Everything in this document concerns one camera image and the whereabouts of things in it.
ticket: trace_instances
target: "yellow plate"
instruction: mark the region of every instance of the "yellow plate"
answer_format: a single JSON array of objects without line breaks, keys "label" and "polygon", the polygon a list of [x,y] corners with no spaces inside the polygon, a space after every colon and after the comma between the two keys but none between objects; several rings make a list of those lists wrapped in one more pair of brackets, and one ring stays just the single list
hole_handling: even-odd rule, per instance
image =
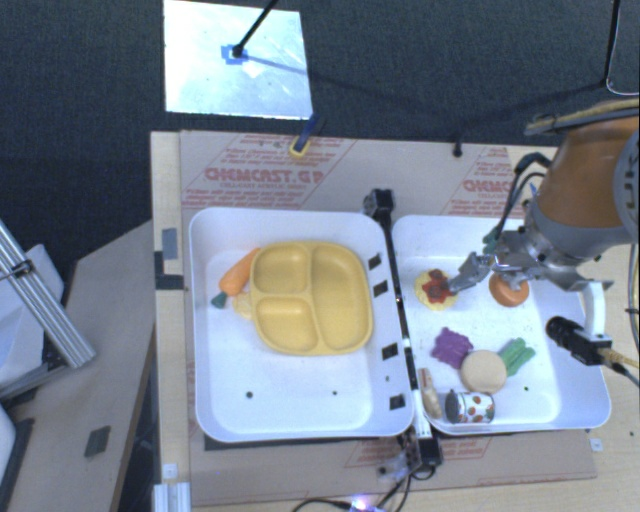
[{"label": "yellow plate", "polygon": [[251,266],[251,308],[262,340],[287,354],[352,352],[373,329],[362,263],[328,242],[262,248]]}]

